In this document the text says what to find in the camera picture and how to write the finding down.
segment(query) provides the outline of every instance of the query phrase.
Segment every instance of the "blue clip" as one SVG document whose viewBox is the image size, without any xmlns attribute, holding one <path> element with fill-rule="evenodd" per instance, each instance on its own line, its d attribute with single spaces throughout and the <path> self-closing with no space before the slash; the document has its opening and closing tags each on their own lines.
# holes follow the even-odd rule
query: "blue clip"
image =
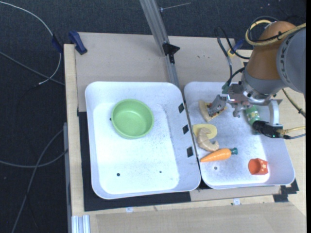
<svg viewBox="0 0 311 233">
<path fill-rule="evenodd" d="M 70 31 L 69 32 L 69 39 L 72 43 L 76 44 L 75 49 L 79 52 L 79 54 L 85 54 L 87 52 L 87 49 L 84 47 L 82 40 L 76 31 Z"/>
</svg>

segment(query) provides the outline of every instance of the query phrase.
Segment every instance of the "toy carrot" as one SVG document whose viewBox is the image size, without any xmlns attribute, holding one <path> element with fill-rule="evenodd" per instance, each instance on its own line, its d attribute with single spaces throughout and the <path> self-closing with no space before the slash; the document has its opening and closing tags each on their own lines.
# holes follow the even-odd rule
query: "toy carrot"
<svg viewBox="0 0 311 233">
<path fill-rule="evenodd" d="M 229 159 L 232 154 L 238 154 L 238 149 L 219 149 L 207 156 L 203 157 L 200 162 L 211 162 L 211 161 L 221 161 Z"/>
</svg>

